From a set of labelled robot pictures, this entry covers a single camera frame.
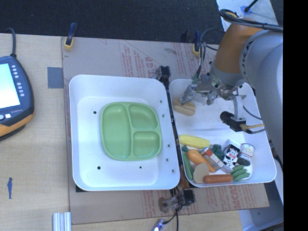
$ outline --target white tray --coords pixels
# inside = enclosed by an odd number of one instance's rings
[[[177,186],[180,171],[164,85],[155,79],[78,75],[69,84],[73,178],[86,191],[167,190]],[[141,161],[119,161],[103,149],[102,108],[113,102],[136,102],[157,113],[162,149]]]
[[[192,81],[189,79],[177,79],[172,81],[170,84],[171,99],[181,98],[191,82]],[[245,83],[243,87],[239,89],[239,94],[247,95],[243,100],[243,105],[249,112],[260,117],[257,102],[250,86]],[[220,119],[221,112],[228,111],[234,114],[233,101],[225,101],[222,98],[218,98],[213,104],[207,105],[206,97],[201,97],[201,95],[198,94],[192,102],[196,105],[196,111],[193,116],[187,116],[174,111],[178,135],[187,134],[208,139],[211,144],[221,145],[222,150],[228,146],[228,144],[233,144],[237,148],[240,148],[241,143],[249,143],[255,148],[251,165],[245,167],[247,168],[247,172],[251,173],[249,178],[241,181],[202,184],[189,180],[192,185],[196,187],[240,185],[271,182],[275,179],[276,166],[266,132],[263,131],[255,134],[235,132],[228,125],[222,123]],[[261,120],[254,118],[248,113],[244,113],[243,115],[247,120],[247,125],[263,123]],[[220,169],[210,174],[225,174],[225,172]]]

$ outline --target black clamp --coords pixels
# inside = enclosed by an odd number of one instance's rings
[[[71,49],[74,43],[74,34],[77,30],[77,23],[73,22],[71,27],[69,28],[68,36],[65,37],[64,47],[67,49]]]

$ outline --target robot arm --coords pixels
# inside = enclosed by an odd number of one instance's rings
[[[236,108],[235,102],[240,99],[234,91],[248,83],[255,90],[262,121],[283,163],[282,29],[257,22],[249,25],[250,20],[242,21],[236,19],[231,22],[219,45],[209,76],[201,76],[195,87],[190,86],[181,103],[193,98],[193,90],[203,95],[206,93],[207,104],[221,97],[233,100]]]

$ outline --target toy sausage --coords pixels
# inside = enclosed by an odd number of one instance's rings
[[[207,176],[204,176],[203,178],[203,181],[205,183],[228,182],[232,180],[233,180],[233,177],[231,174],[207,175]]]

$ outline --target cardboard sheet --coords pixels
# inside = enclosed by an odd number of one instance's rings
[[[193,53],[193,44],[75,38],[73,47],[67,50],[63,43],[64,38],[61,44],[72,224],[173,215],[173,212],[162,212],[158,205],[159,199],[171,197],[169,190],[85,192],[76,187],[72,176],[68,86],[71,78],[79,74],[153,77],[161,65],[170,67],[170,81],[190,79],[199,65],[199,56]],[[206,49],[201,73],[209,71],[209,62],[214,60],[215,53],[214,50]],[[179,215],[269,206],[264,184],[193,188],[193,191],[196,202],[183,208]]]

